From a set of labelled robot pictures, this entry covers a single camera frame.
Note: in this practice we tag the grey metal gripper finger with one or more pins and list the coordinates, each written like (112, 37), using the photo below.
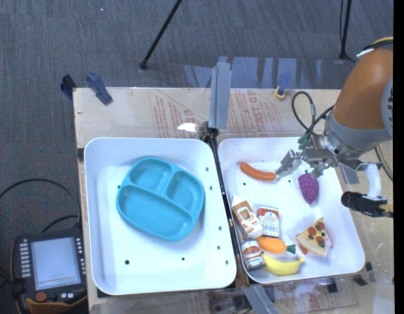
(288, 163)
(317, 173)

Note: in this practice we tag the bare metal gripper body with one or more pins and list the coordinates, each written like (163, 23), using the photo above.
(323, 154)

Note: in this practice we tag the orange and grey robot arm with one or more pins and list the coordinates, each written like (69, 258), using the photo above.
(362, 97)

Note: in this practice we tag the purple grapes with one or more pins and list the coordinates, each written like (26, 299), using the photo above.
(308, 188)

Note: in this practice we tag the orange sausage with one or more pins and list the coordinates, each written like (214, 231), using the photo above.
(256, 173)

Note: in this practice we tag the red and white packet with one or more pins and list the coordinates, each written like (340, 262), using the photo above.
(269, 221)

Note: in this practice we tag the pizza slice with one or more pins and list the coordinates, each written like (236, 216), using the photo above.
(316, 239)

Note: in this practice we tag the brown and white carton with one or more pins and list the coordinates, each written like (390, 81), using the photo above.
(246, 218)

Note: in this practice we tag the white plastic tray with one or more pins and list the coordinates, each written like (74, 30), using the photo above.
(339, 240)
(156, 267)

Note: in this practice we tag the thin black rod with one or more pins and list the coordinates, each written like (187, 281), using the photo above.
(227, 204)

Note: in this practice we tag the orange carrot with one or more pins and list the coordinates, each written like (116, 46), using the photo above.
(270, 244)

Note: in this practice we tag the small red can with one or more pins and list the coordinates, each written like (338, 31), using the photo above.
(252, 255)

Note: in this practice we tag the yellow banana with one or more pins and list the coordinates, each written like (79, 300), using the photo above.
(282, 267)

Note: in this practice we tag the blue divided plate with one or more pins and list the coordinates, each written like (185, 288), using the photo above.
(149, 208)

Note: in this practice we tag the brown cardboard board red print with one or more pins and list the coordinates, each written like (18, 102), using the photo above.
(130, 113)

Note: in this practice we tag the black cylinder on white bracket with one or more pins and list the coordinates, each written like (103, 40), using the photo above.
(362, 203)

